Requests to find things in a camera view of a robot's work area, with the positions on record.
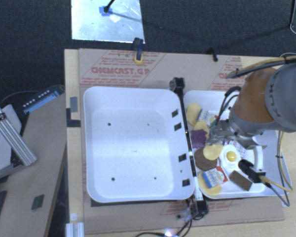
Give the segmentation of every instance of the purple object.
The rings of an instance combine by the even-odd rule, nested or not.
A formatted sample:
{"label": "purple object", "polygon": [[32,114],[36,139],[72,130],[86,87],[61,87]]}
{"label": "purple object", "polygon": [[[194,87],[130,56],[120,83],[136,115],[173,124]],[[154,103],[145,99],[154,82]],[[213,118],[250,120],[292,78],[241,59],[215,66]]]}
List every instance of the purple object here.
{"label": "purple object", "polygon": [[206,134],[207,132],[203,129],[196,131],[193,130],[191,133],[192,147],[196,149],[204,148],[206,143]]}

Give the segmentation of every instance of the black carpet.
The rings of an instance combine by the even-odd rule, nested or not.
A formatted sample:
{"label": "black carpet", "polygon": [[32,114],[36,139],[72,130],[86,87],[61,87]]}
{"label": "black carpet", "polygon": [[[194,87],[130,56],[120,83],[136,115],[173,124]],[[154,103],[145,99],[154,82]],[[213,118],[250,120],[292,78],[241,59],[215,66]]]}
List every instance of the black carpet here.
{"label": "black carpet", "polygon": [[[160,52],[279,56],[296,52],[292,0],[140,0],[146,44]],[[0,101],[64,83],[65,48],[129,49],[71,39],[71,0],[0,0]],[[9,99],[17,103],[17,97]]]}

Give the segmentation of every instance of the blue tape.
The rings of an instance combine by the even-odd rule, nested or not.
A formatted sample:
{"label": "blue tape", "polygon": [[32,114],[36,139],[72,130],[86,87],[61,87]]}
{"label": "blue tape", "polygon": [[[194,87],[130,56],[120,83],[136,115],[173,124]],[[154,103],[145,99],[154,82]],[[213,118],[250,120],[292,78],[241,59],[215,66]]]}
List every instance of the blue tape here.
{"label": "blue tape", "polygon": [[110,14],[113,14],[113,10],[112,10],[112,8],[109,8],[109,11],[108,11],[107,13],[105,13],[105,12],[104,12],[104,7],[105,7],[105,6],[101,6],[101,7],[99,7],[99,12],[100,12],[100,14],[101,14],[102,16],[107,17],[107,16],[109,16]]}

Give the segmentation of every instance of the blue clamp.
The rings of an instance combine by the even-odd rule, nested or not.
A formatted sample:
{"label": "blue clamp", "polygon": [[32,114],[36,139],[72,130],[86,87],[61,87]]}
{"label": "blue clamp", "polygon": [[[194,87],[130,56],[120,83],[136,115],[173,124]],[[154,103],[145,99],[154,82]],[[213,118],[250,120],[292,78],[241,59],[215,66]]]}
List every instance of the blue clamp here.
{"label": "blue clamp", "polygon": [[135,53],[135,62],[136,63],[142,63],[143,61],[143,46],[144,46],[144,40],[140,38],[135,38],[131,50],[136,51]]}
{"label": "blue clamp", "polygon": [[102,16],[109,16],[110,14],[113,14],[112,8],[109,8],[109,11],[107,13],[104,12],[104,7],[105,6],[100,6],[99,7],[99,12]]}

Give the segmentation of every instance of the cardboard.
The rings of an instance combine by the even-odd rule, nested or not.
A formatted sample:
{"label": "cardboard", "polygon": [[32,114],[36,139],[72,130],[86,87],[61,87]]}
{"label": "cardboard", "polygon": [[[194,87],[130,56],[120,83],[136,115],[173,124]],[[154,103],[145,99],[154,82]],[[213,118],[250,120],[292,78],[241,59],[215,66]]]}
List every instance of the cardboard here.
{"label": "cardboard", "polygon": [[[81,49],[80,113],[83,175],[84,227],[86,234],[177,228],[184,225],[177,214],[187,208],[185,201],[98,204],[91,202],[86,191],[83,94],[87,88],[100,86],[168,88],[174,77],[185,78],[184,92],[222,90],[242,85],[244,77],[224,79],[241,68],[240,57],[144,52],[143,62],[134,62],[133,51]],[[208,201],[209,214],[194,226],[238,224],[283,220],[277,197]]]}

